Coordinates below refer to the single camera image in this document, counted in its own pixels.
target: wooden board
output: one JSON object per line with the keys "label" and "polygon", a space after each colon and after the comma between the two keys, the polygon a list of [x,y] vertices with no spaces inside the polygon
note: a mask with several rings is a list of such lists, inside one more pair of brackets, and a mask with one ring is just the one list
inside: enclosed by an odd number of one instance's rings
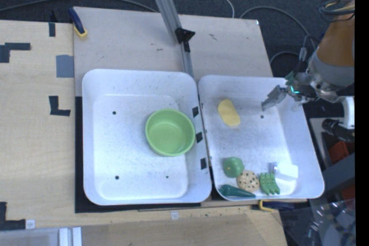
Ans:
{"label": "wooden board", "polygon": [[90,246],[134,245],[286,245],[280,224],[271,214],[190,217],[178,220],[131,222],[82,228],[83,243]]}
{"label": "wooden board", "polygon": [[[6,219],[34,219],[37,228],[126,223],[135,228],[144,222],[143,227],[157,230],[161,222],[176,222],[171,210],[74,213],[74,79],[58,78],[56,71],[57,55],[74,55],[73,27],[56,24],[56,36],[49,37],[47,23],[0,21],[0,32],[0,45],[31,44],[30,51],[11,51],[10,62],[0,63],[0,201],[7,202]],[[58,96],[59,109],[71,110],[70,116],[50,115],[49,96]],[[194,225],[213,220],[215,237],[229,227],[227,222],[244,221],[257,229],[254,239],[286,245],[278,214],[250,210],[244,203],[209,198],[201,208],[176,211],[180,220],[195,218]],[[235,239],[248,231],[240,228],[239,233]]]}
{"label": "wooden board", "polygon": [[[158,13],[75,7],[88,34],[74,35],[76,96],[92,69],[183,71]],[[196,81],[208,74],[271,77],[268,56],[255,20],[180,15],[189,41]]]}

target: wooden table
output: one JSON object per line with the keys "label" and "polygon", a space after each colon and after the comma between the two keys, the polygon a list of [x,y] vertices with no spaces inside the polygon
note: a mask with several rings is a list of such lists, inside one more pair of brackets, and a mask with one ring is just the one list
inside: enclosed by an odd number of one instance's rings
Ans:
{"label": "wooden table", "polygon": [[[212,21],[208,17],[198,19],[197,24]],[[183,16],[182,24],[186,20],[193,18]],[[272,76],[255,21],[213,21],[227,23],[220,32],[229,26],[244,30],[240,46],[223,51],[223,61],[234,59],[234,51],[243,48],[252,58],[244,59],[239,74]],[[31,44],[29,51],[10,50],[9,63],[0,63],[0,201],[7,202],[7,220],[32,219],[37,228],[82,226],[84,241],[91,239],[96,245],[115,245],[123,236],[124,241],[130,237],[140,245],[162,245],[165,241],[171,245],[224,245],[225,240],[236,241],[232,243],[235,245],[286,245],[278,212],[252,210],[244,202],[209,198],[200,208],[175,209],[178,220],[171,219],[173,209],[76,214],[74,78],[57,77],[56,67],[56,56],[74,56],[74,33],[72,24],[57,23],[53,36],[53,26],[46,22],[0,21],[0,45]],[[212,32],[201,36],[214,41]],[[237,36],[233,32],[228,38]],[[217,49],[209,55],[214,47],[202,46],[201,42],[201,38],[194,39],[191,45],[194,72],[200,76],[224,74],[214,55]],[[59,109],[71,110],[70,115],[50,115],[50,96],[58,96]],[[164,226],[171,231],[163,230]]]}

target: white tray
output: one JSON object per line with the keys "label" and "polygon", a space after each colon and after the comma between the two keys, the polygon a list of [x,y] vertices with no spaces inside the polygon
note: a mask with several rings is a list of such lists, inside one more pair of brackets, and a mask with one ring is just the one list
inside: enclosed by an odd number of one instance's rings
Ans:
{"label": "white tray", "polygon": [[[297,180],[276,179],[280,195],[267,196],[259,189],[254,192],[256,199],[307,199],[323,193],[324,180],[303,109],[292,111],[295,101],[287,96],[279,105],[261,110],[261,102],[268,93],[276,85],[284,84],[283,78],[207,75],[200,79],[198,91],[217,190],[223,184],[237,187],[236,179],[228,178],[222,166],[225,158],[233,156],[241,158],[245,169],[257,175],[269,172],[272,162],[298,166]],[[240,125],[229,127],[222,121],[217,106],[223,99],[233,102]]]}
{"label": "white tray", "polygon": [[205,139],[184,155],[163,157],[145,137],[147,118],[162,108],[182,111],[204,136],[198,103],[196,83],[186,73],[87,72],[82,81],[86,196],[98,205],[205,200],[212,186]]}

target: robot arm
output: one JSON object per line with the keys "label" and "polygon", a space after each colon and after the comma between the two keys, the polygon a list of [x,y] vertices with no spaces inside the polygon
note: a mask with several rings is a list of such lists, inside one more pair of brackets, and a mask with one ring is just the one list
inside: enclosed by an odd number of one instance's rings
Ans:
{"label": "robot arm", "polygon": [[[320,10],[324,11],[338,2],[325,2]],[[319,98],[331,103],[343,103],[344,122],[326,119],[323,128],[344,141],[354,141],[353,97],[340,97],[337,92],[355,81],[355,0],[328,14],[334,15],[334,19],[309,59],[306,71],[300,72],[306,56],[306,49],[302,48],[298,65],[286,76],[286,87],[277,85],[261,106],[264,111],[281,102],[286,95],[293,97],[298,106]]]}

